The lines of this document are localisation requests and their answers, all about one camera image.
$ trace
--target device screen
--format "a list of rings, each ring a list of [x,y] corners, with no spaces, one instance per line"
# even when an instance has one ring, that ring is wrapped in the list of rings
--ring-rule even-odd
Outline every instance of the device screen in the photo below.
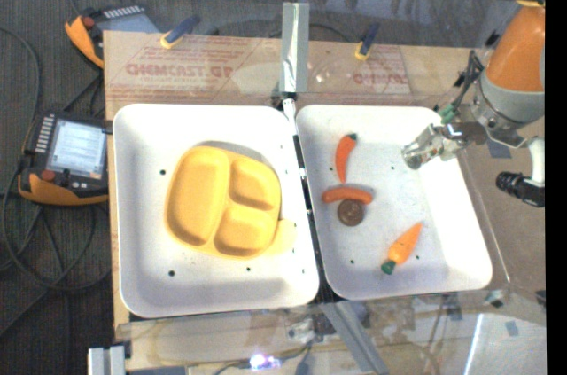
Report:
[[[131,16],[117,17],[115,19],[97,22],[98,27],[104,30],[158,33],[159,30],[153,25],[150,18],[145,14],[134,14]]]
[[[102,178],[106,135],[101,128],[75,121],[57,120],[47,169],[88,178]]]

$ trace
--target orange and black device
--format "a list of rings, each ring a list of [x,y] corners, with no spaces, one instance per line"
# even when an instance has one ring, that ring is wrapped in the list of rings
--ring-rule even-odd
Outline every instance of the orange and black device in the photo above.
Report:
[[[44,205],[108,200],[104,122],[65,112],[39,115],[24,142],[18,189]]]
[[[159,33],[145,9],[138,4],[107,7],[102,10],[88,8],[65,24],[65,31],[73,45],[101,68],[105,65],[103,56],[105,30]]]

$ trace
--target orange carrot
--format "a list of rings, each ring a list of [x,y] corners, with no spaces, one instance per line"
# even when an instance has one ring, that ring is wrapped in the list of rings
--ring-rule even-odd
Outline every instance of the orange carrot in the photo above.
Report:
[[[335,168],[337,169],[338,179],[341,183],[346,181],[346,163],[348,156],[356,146],[356,134],[342,136],[338,141],[335,151]]]
[[[388,250],[388,262],[382,264],[383,272],[392,274],[396,265],[402,264],[409,258],[414,252],[422,227],[422,223],[416,223],[396,239]]]
[[[372,194],[352,186],[334,187],[322,194],[322,201],[325,203],[344,199],[358,200],[364,205],[368,205],[372,201]]]

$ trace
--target white tray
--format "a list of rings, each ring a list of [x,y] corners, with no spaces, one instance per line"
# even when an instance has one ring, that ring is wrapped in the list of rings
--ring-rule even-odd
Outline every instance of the white tray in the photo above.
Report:
[[[480,289],[492,264],[457,159],[435,159],[412,170],[401,157],[439,116],[421,107],[308,105],[298,112],[299,139],[312,195],[323,266],[333,290],[354,301],[420,293]],[[338,185],[334,153],[338,140],[357,133],[347,182],[375,194],[362,223],[347,227],[338,203],[323,191]],[[424,226],[410,259],[390,276],[380,265],[390,244],[413,223]]]
[[[141,317],[294,307],[319,277],[288,121],[257,106],[128,105],[113,122],[120,294]],[[292,250],[249,261],[193,251],[163,221],[170,174],[181,155],[207,143],[266,162],[282,185],[281,217],[297,224]]]

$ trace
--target yellow plate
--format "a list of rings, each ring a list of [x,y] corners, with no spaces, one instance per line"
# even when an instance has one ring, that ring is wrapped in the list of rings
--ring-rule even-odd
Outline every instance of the yellow plate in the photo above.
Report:
[[[293,223],[278,222],[281,196],[279,179],[266,164],[217,147],[193,147],[169,183],[166,226],[199,251],[250,259],[292,238]]]

